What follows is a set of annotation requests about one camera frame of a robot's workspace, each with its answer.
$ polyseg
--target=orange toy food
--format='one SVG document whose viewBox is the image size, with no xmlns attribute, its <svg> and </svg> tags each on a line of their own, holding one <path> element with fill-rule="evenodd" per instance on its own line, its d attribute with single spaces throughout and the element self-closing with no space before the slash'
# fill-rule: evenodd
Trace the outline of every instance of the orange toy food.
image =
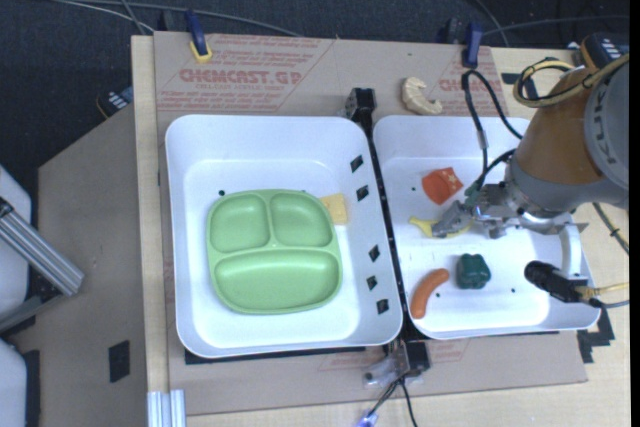
<svg viewBox="0 0 640 427">
<path fill-rule="evenodd" d="M 425 278 L 418 284 L 416 291 L 411 299 L 411 316 L 414 319 L 421 319 L 427 311 L 427 301 L 433 291 L 449 280 L 449 271 L 447 269 L 436 269 L 427 274 Z"/>
<path fill-rule="evenodd" d="M 422 189 L 429 199 L 437 205 L 442 205 L 456 192 L 462 189 L 462 182 L 458 179 L 453 168 L 436 169 L 422 178 Z"/>
</svg>

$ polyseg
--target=green divided plate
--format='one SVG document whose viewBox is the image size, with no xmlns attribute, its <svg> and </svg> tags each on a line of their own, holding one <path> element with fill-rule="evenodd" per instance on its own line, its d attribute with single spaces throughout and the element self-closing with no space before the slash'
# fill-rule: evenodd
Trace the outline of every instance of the green divided plate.
<svg viewBox="0 0 640 427">
<path fill-rule="evenodd" d="M 329 212 L 306 192 L 229 194 L 207 216 L 213 285 L 241 313 L 292 313 L 329 302 L 342 283 L 340 247 Z"/>
</svg>

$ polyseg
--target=table surface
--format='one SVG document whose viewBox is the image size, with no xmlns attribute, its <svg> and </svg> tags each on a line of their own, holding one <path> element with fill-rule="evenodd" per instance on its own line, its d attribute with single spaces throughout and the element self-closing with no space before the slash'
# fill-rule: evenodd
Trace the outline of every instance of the table surface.
<svg viewBox="0 0 640 427">
<path fill-rule="evenodd" d="M 553 51 L 569 58 L 569 52 Z M 548 51 L 492 49 L 500 73 L 520 73 L 526 66 L 546 57 Z M 144 290 L 145 343 L 148 391 L 169 391 L 169 371 L 162 266 L 162 233 L 158 177 L 158 133 L 154 85 L 153 38 L 132 39 L 135 95 L 138 195 L 141 258 Z M 509 115 L 529 118 L 531 111 L 517 104 L 510 88 L 503 84 Z M 607 209 L 612 220 L 628 237 L 628 212 Z M 582 234 L 596 283 L 628 281 L 629 260 L 590 205 L 575 214 L 590 227 Z M 629 308 L 609 311 L 616 339 L 610 346 L 593 349 L 594 363 L 587 364 L 588 382 L 563 386 L 482 391 L 455 395 L 412 398 L 413 412 L 420 426 L 456 425 L 631 425 Z M 376 425 L 410 425 L 407 404 L 399 394 L 380 409 Z M 324 406 L 190 416 L 190 427 L 205 426 L 326 426 L 355 425 L 372 404 L 362 402 Z"/>
</svg>

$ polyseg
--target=black wire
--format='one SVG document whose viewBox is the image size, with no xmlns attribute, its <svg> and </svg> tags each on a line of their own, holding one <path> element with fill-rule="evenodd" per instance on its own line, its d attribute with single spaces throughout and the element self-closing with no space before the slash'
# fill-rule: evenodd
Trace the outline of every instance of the black wire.
<svg viewBox="0 0 640 427">
<path fill-rule="evenodd" d="M 409 410 L 409 417 L 411 418 L 411 423 L 414 427 L 418 427 L 418 422 L 416 422 L 416 417 L 413 416 L 413 407 L 411 407 L 411 399 L 409 398 L 409 392 L 407 391 L 407 387 L 404 384 L 404 378 L 400 381 L 400 386 L 402 386 L 402 391 L 404 391 L 404 397 L 407 399 L 407 409 Z"/>
<path fill-rule="evenodd" d="M 587 10 L 590 9 L 590 11 L 595 15 L 595 16 L 600 16 L 600 13 L 598 12 L 598 10 L 593 6 L 593 2 L 595 0 L 585 0 L 582 7 L 577 11 L 577 15 L 578 16 L 582 16 L 582 14 Z M 607 28 L 608 31 L 611 31 L 611 26 L 609 24 L 607 24 L 606 22 L 604 22 L 605 27 Z M 573 41 L 577 41 L 578 40 L 578 24 L 577 22 L 573 23 Z"/>
<path fill-rule="evenodd" d="M 548 59 L 552 59 L 547 57 L 546 59 L 543 59 L 540 62 L 537 62 L 536 64 L 529 66 L 529 68 L 532 68 L 533 66 L 536 66 L 537 64 L 543 63 L 544 61 L 548 60 Z M 518 91 L 518 94 L 520 95 L 520 98 L 525 98 L 527 100 L 529 100 L 529 98 L 526 98 L 523 94 L 522 91 L 524 90 L 524 84 L 525 84 L 525 80 L 522 80 L 524 77 L 524 74 L 527 72 L 527 70 L 529 70 L 529 68 L 526 68 L 521 74 L 520 77 L 518 77 L 518 80 L 516 81 L 516 88 Z M 562 66 L 547 66 L 546 68 L 544 68 L 545 70 L 559 70 L 561 72 L 567 72 L 570 70 L 570 68 L 565 68 Z M 563 89 L 562 91 L 558 91 L 557 93 L 550 93 L 548 95 L 544 95 L 544 96 L 538 96 L 537 98 L 535 98 L 535 101 L 546 101 L 546 100 L 553 100 L 554 98 L 558 98 L 561 96 L 567 96 L 569 94 L 570 91 L 574 91 L 576 89 L 587 89 L 589 86 L 587 86 L 585 84 L 586 80 L 591 78 L 592 74 L 588 74 L 586 77 L 584 77 L 580 82 L 578 82 L 577 84 L 574 84 L 573 86 L 567 88 L 567 89 Z"/>
<path fill-rule="evenodd" d="M 509 123 L 509 120 L 505 116 L 504 111 L 502 110 L 502 107 L 500 106 L 500 101 L 498 100 L 498 97 L 496 96 L 495 91 L 491 87 L 491 84 L 489 84 L 489 81 L 480 72 L 478 72 L 476 70 L 469 70 L 469 71 L 465 72 L 464 75 L 462 76 L 463 77 L 463 79 L 462 79 L 463 82 L 465 80 L 464 79 L 465 75 L 467 77 L 467 79 L 466 79 L 467 80 L 467 89 L 469 89 L 469 79 L 468 79 L 469 75 L 475 75 L 476 77 L 478 77 L 480 79 L 480 81 L 482 82 L 484 87 L 489 92 L 489 95 L 491 96 L 491 100 L 493 101 L 493 105 L 495 106 L 496 111 L 498 112 L 498 116 L 500 116 L 500 119 L 502 120 L 504 125 L 507 127 L 509 132 L 511 132 L 515 137 L 517 137 L 518 139 L 522 139 L 522 135 L 515 128 L 513 128 L 513 126 L 511 125 L 511 123 Z"/>
<path fill-rule="evenodd" d="M 527 100 L 541 100 L 541 99 L 548 99 L 548 98 L 553 98 L 554 96 L 561 96 L 561 95 L 566 94 L 566 92 L 564 90 L 560 91 L 559 93 L 552 94 L 552 95 L 546 95 L 544 97 L 538 96 L 538 93 L 536 91 L 536 98 L 528 98 L 528 96 L 525 96 L 523 94 L 524 89 L 525 89 L 525 84 L 527 82 L 527 80 L 524 79 L 525 73 L 527 73 L 529 70 L 532 70 L 531 75 L 533 75 L 536 72 L 535 67 L 538 64 L 544 63 L 545 61 L 558 61 L 558 59 L 556 59 L 554 57 L 545 57 L 541 61 L 538 61 L 537 63 L 534 63 L 531 66 L 527 66 L 524 70 L 522 70 L 522 73 L 518 77 L 518 80 L 516 80 L 516 90 L 518 91 L 518 95 L 520 96 L 520 98 L 526 98 Z M 558 70 L 558 71 L 561 71 L 563 73 L 571 70 L 571 68 L 568 68 L 566 66 L 561 66 L 561 65 L 547 66 L 544 69 L 545 70 Z"/>
<path fill-rule="evenodd" d="M 515 153 L 515 149 L 514 150 L 509 150 L 509 151 L 505 151 L 502 155 L 500 155 L 499 157 L 496 157 L 493 162 L 491 162 L 491 164 L 489 164 L 489 166 L 487 167 L 487 170 L 482 173 L 474 182 L 476 184 L 476 187 L 479 189 L 480 187 L 482 187 L 484 185 L 484 180 L 487 177 L 487 175 L 489 174 L 489 172 L 496 167 L 498 164 L 502 163 L 502 162 L 506 162 L 507 160 L 509 160 L 511 158 L 511 156 Z"/>
<path fill-rule="evenodd" d="M 466 73 L 462 74 L 462 90 L 464 91 L 464 101 L 467 103 L 467 108 L 469 109 L 469 114 L 471 114 L 471 119 L 473 120 L 473 124 L 476 126 L 476 131 L 478 132 L 478 137 L 485 138 L 484 128 L 482 127 L 482 122 L 480 121 L 480 117 L 478 116 L 478 111 L 476 111 L 475 106 L 473 105 L 473 97 L 471 96 L 471 88 L 469 87 L 469 75 L 471 73 L 470 70 Z M 488 160 L 489 156 L 487 154 L 487 145 L 486 141 L 483 141 L 482 144 L 482 174 L 480 176 L 486 176 L 488 170 Z"/>
<path fill-rule="evenodd" d="M 595 208 L 596 212 L 598 213 L 598 216 L 600 216 L 600 219 L 602 220 L 602 222 L 605 224 L 605 226 L 609 230 L 609 235 L 612 236 L 614 239 L 616 239 L 616 241 L 618 242 L 618 244 L 620 244 L 620 247 L 624 250 L 624 252 L 627 253 L 627 255 L 629 255 L 629 244 L 620 235 L 620 229 L 616 228 L 613 224 L 611 224 L 611 221 L 609 220 L 609 218 L 607 217 L 607 214 L 605 214 L 604 210 L 602 209 L 599 203 L 592 203 L 592 205 L 593 205 L 593 208 Z"/>
<path fill-rule="evenodd" d="M 556 0 L 556 19 L 561 19 L 562 18 L 562 4 L 564 3 L 564 0 Z M 556 23 L 556 32 L 558 34 L 558 41 L 560 42 L 560 44 L 562 46 L 566 46 L 567 41 L 566 38 L 564 36 L 564 32 L 562 29 L 562 23 Z"/>
<path fill-rule="evenodd" d="M 617 303 L 603 303 L 600 299 L 596 299 L 595 297 L 593 297 L 589 299 L 589 304 L 594 308 L 620 308 L 621 306 L 629 306 L 629 299 Z"/>
<path fill-rule="evenodd" d="M 391 397 L 391 395 L 393 395 L 393 392 L 396 391 L 398 384 L 400 384 L 400 381 L 403 379 L 404 379 L 404 376 L 399 377 L 398 379 L 393 381 L 391 384 L 389 384 L 389 386 L 387 386 L 387 389 L 380 396 L 380 398 L 375 403 L 375 405 L 369 410 L 369 413 L 367 413 L 367 416 L 371 416 L 373 413 L 375 413 L 378 410 L 378 408 L 382 406 L 382 404 L 384 404 L 387 401 L 387 399 Z"/>
</svg>

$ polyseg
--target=toy sausage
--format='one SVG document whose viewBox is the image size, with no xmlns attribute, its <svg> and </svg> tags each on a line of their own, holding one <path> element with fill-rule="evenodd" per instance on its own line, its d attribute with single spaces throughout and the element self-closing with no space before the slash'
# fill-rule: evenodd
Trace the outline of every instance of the toy sausage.
<svg viewBox="0 0 640 427">
<path fill-rule="evenodd" d="M 427 311 L 427 301 L 433 291 L 449 280 L 449 271 L 447 269 L 436 269 L 427 274 L 425 278 L 418 284 L 416 291 L 411 299 L 411 316 L 414 319 L 421 319 Z"/>
</svg>

